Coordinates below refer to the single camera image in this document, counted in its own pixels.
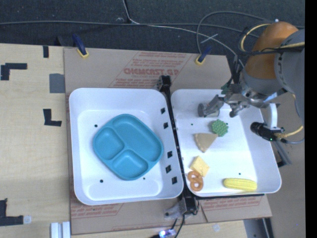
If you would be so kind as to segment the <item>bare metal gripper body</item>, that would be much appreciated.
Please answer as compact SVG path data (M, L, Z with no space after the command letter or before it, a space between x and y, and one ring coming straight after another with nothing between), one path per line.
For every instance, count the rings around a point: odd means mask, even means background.
M264 108L267 106L267 100L272 95L260 93L246 84L224 84L221 87L221 93L225 96L224 101L232 110L237 111L249 106Z

